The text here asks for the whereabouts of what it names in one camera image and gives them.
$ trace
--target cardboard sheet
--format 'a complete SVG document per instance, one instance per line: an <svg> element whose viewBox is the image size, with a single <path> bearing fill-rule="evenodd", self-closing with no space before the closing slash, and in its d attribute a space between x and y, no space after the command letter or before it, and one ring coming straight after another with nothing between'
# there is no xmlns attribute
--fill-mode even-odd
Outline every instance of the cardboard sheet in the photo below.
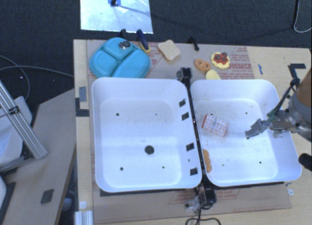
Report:
<svg viewBox="0 0 312 225"><path fill-rule="evenodd" d="M88 59L102 44L103 41L87 42ZM231 59L228 69L213 66L222 79L254 78L246 47L199 45L200 50L195 51L192 44L176 44L181 50L181 55L173 61L167 61L158 51L157 43L149 43L149 45L152 49L149 54L152 67L147 75L148 78L174 79L181 67L191 67L193 72L191 82L205 79L205 73L194 67L194 60L209 61L213 52L227 52ZM96 77L90 70L88 70L88 79L89 99L91 99L91 86ZM193 189L136 194L103 194L95 181L92 101L89 103L94 224L193 216L194 213L186 210L184 206L186 200L195 196ZM218 189L215 193L217 202L210 210L203 210L203 215L291 208L284 184Z"/></svg>

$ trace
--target toy sink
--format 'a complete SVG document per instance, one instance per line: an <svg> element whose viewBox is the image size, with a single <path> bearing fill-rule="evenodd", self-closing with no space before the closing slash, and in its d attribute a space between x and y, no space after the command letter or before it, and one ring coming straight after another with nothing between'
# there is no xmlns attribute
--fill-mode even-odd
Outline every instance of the toy sink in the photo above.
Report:
<svg viewBox="0 0 312 225"><path fill-rule="evenodd" d="M270 130L245 138L245 130L275 107L274 86L264 80L196 81L192 96L200 163L188 92L164 79L100 78L92 85L95 168L106 192L193 188L203 174L218 186L294 180L301 174L289 133ZM228 122L224 137L201 129L206 114Z"/></svg>

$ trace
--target toy cookie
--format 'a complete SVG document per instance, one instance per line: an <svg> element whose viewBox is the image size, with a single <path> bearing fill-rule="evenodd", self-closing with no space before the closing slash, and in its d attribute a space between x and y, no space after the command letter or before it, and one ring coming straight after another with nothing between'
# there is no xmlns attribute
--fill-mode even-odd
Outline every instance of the toy cookie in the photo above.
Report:
<svg viewBox="0 0 312 225"><path fill-rule="evenodd" d="M201 71L209 71L211 69L211 64L201 59L196 59L194 61L194 65L198 70Z"/></svg>
<svg viewBox="0 0 312 225"><path fill-rule="evenodd" d="M205 161L205 165L206 165L206 170L209 173L210 171L212 171L212 167L211 167L211 161L209 158L209 152L208 150L203 149L203 156L204 156L204 161Z"/></svg>

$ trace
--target dark carpet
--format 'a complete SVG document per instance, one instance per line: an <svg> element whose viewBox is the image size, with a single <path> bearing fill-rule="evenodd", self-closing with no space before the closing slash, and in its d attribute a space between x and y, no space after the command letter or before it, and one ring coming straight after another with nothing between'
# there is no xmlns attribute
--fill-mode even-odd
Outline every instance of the dark carpet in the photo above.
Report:
<svg viewBox="0 0 312 225"><path fill-rule="evenodd" d="M149 0L154 34L149 41L311 48L311 31L293 31L295 0ZM312 0L301 0L297 27L311 26ZM113 32L82 31L79 0L0 0L0 55L19 65L46 67L73 74L73 39L109 39ZM0 80L15 98L27 94L17 69L0 58ZM37 106L74 87L71 78L25 69Z"/></svg>

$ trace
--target metal plate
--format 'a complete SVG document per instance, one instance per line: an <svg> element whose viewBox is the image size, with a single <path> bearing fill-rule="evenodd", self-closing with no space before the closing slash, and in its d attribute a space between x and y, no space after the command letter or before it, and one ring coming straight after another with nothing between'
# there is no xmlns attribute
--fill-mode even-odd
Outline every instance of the metal plate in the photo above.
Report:
<svg viewBox="0 0 312 225"><path fill-rule="evenodd" d="M135 33L153 33L148 0L120 0L111 6L109 0L80 0L81 29Z"/></svg>

